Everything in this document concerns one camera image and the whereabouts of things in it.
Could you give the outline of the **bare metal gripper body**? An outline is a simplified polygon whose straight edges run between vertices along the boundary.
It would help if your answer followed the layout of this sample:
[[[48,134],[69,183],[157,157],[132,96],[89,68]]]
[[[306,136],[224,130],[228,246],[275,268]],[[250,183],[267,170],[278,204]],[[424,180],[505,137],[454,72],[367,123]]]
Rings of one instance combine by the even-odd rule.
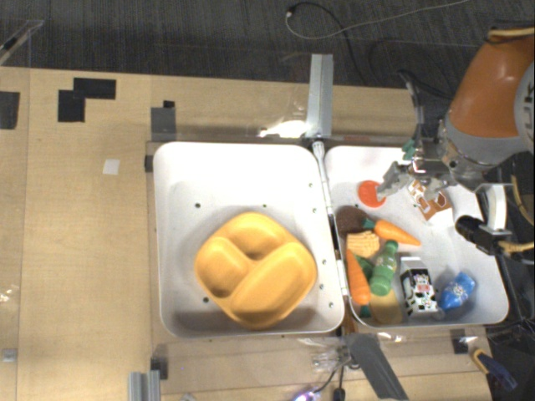
[[[422,138],[415,143],[410,173],[424,185],[456,185],[447,157],[449,141]]]

